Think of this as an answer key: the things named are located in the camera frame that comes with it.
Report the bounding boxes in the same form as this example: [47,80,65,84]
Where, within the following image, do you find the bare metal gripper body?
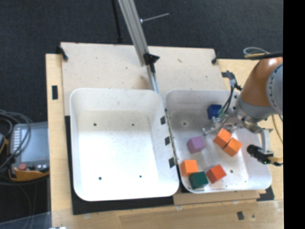
[221,106,267,134]

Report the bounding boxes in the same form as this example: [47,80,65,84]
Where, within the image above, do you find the blue cube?
[207,104,223,120]

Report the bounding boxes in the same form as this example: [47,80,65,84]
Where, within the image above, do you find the orange cube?
[223,137,243,157]
[180,159,199,177]
[213,127,233,149]

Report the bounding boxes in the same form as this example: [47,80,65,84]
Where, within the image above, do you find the purple cube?
[186,135,207,155]

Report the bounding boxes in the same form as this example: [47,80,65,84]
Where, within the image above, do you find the white plastic tray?
[164,89,273,194]
[69,87,180,202]

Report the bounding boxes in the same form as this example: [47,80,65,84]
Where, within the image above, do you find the red-orange cube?
[205,164,227,185]

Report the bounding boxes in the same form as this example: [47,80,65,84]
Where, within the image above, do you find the green cube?
[189,171,209,190]

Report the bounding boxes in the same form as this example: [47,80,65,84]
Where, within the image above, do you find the pale wood board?
[60,42,261,205]

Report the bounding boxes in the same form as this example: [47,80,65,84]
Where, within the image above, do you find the black cylinder on white bracket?
[246,128,275,165]

